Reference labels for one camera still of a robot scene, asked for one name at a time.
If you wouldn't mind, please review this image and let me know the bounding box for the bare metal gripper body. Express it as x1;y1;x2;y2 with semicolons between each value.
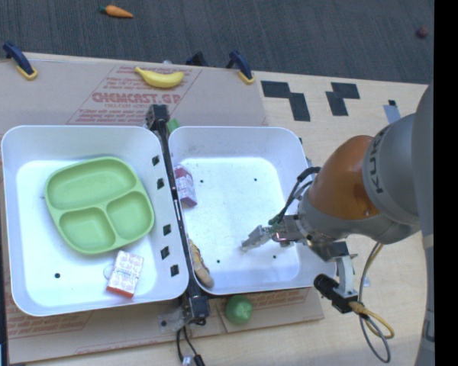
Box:
268;213;308;249

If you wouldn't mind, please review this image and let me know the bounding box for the white plastic tray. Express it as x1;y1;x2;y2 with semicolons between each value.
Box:
167;126;337;296
0;124;190;317

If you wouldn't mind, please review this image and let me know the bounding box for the tan toy bread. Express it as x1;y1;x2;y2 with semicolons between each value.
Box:
186;237;215;289

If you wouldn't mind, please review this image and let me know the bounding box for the green round toy fruit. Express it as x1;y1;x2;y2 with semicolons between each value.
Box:
224;294;254;326

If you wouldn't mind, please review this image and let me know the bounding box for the red and white carton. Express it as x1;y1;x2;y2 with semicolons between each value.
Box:
173;164;198;207

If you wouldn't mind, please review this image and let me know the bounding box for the thin black and white rod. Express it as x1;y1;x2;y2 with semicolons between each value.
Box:
156;117;200;300

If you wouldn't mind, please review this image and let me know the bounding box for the orange and white carton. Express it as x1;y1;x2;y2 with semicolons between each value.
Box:
105;249;145;299

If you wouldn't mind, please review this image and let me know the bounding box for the green divided plate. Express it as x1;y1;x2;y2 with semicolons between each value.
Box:
44;156;156;256

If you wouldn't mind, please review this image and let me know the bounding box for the yellow banana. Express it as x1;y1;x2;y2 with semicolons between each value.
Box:
134;66;185;89

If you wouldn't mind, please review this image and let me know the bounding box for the brown cardboard board red print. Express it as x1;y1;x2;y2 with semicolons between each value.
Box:
0;51;325;364

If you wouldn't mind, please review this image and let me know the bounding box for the orange carrot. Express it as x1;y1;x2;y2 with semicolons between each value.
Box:
98;5;134;19

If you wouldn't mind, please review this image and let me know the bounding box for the black cylinder on white bracket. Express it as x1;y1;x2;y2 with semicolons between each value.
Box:
313;253;362;315

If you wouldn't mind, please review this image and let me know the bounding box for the black block with thin wires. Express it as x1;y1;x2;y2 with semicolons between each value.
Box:
180;294;211;326
144;104;171;130

